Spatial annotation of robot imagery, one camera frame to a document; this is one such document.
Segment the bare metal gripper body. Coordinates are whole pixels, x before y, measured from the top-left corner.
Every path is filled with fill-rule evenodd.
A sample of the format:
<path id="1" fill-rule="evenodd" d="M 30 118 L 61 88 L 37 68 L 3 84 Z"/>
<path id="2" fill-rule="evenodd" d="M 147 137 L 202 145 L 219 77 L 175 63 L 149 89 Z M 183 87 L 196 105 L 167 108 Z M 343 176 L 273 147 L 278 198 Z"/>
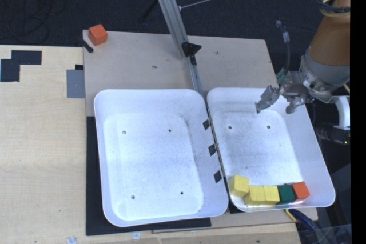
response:
<path id="1" fill-rule="evenodd" d="M 319 100 L 334 103 L 333 85 L 325 83 L 307 71 L 288 71 L 279 74 L 280 93 L 290 103 L 311 103 Z"/>

